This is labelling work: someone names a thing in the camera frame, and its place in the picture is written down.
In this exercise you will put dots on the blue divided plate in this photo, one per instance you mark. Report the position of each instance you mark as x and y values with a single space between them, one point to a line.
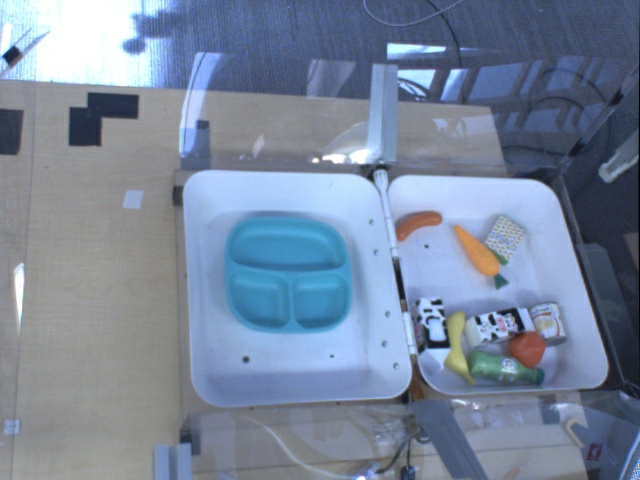
287 273

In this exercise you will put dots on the black and white thin rod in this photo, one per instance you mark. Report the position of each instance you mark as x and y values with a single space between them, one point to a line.
386 208

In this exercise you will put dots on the orange sausage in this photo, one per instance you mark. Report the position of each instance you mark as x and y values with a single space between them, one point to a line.
417 222

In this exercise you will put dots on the white plastic tray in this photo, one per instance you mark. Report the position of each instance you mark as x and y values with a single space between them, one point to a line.
550 278
300 368

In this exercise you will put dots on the black and white cow carton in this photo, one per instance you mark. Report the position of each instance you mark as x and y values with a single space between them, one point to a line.
430 323
495 325

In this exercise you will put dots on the orange carrot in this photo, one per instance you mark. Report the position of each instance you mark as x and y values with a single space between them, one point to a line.
477 253

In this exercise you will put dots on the yellow banana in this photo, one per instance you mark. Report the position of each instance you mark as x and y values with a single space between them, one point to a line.
456 343

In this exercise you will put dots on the yellow patterned small carton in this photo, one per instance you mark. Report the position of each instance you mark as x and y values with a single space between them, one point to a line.
505 238

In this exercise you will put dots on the pale wooden board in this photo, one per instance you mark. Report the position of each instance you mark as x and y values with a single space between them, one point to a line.
100 278

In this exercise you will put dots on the green bottle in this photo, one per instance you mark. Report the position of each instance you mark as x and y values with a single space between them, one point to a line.
500 368

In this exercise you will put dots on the red tomato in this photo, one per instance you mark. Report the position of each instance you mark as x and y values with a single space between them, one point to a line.
527 349

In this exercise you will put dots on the small printed can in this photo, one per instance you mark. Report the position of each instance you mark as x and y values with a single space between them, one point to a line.
548 323

